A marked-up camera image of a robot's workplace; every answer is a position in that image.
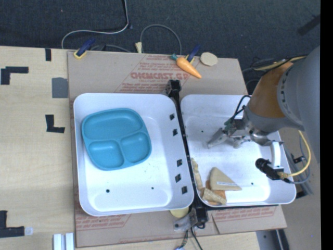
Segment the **white tray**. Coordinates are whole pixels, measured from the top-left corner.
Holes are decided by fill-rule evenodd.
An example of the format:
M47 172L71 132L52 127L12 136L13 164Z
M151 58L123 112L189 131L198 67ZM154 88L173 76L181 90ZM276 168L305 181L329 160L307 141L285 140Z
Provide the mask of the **white tray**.
M79 198L92 216L180 209L194 199L184 144L171 99L161 94L82 94L74 101ZM91 162L81 124L92 113L129 108L142 117L151 140L143 163L104 171Z
M291 203L296 197L296 188L281 180L270 180L255 166L258 158L272 160L270 147L255 142L244 143L234 149L228 141L207 148L213 134L228 120L242 96L238 95L188 95L182 99L181 108L191 158L199 166L203 185L213 167L218 167L241 188L241 191L226 191L227 204L223 207L277 205ZM278 132L269 137L280 140ZM281 146L281 166L290 172L287 158Z

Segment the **yellow cable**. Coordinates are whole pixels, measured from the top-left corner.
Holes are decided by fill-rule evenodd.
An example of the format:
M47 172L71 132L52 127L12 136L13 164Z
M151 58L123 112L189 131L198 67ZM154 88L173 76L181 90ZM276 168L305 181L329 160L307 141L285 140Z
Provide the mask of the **yellow cable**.
M281 65L283 65L285 62L293 62L293 61L296 61L296 60L298 60L298 59L302 59L302 58L304 58L304 57L306 57L306 56L297 56L297 57L293 57L293 58L291 58L291 59L282 59L282 60L280 60L280 61L276 61L276 62L273 62L272 64L270 64L270 65L267 65L267 66L263 66L263 67L260 67L260 68L256 68L256 67L254 67L254 68L252 68L253 70L256 70L256 71L261 71L261 70L268 70L268 69L274 69L274 68L276 68L276 67L278 67L278 66L281 66Z
M285 178L288 178L288 177L293 177L293 176L297 176L303 172L305 172L305 170L309 167L310 165L310 162L311 162L311 151L310 151L310 147L308 145L308 142L306 141L303 133L301 131L298 131L305 146L306 146L306 149L308 150L308 162L306 163L306 165L304 166L304 168L302 168L300 171L298 172L295 172L295 173L284 173L284 172L278 172L279 176L281 177L281 179L285 179Z

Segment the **blue divided tray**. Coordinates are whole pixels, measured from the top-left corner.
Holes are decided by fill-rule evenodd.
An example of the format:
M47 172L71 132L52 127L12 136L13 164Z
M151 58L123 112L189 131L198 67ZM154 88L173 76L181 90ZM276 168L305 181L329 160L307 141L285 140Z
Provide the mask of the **blue divided tray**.
M141 116L129 108L100 111L85 117L82 137L91 161L101 170L116 170L145 161L150 137Z

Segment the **toy carrot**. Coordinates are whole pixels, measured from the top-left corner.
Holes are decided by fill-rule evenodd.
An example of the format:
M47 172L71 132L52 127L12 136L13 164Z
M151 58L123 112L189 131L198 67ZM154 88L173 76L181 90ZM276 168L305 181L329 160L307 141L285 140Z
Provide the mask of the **toy carrot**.
M182 70L186 71L187 73L201 79L200 73L197 71L193 65L188 62L185 57L177 57L175 54L171 56L171 59L176 60L177 66L179 66Z

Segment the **wooden table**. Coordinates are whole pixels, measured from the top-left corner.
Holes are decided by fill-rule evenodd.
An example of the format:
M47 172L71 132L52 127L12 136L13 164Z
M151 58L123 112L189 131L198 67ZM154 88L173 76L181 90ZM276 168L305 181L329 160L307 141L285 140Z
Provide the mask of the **wooden table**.
M68 98L52 97L52 78L67 78L67 51L0 47L0 68L29 67L0 85L0 210L8 227L32 227L32 236L0 239L1 249L52 249L56 233L75 232ZM46 132L45 115L64 133ZM203 249L258 250L255 232L204 236ZM181 240L142 242L91 249L175 249ZM189 239L186 247L198 249Z

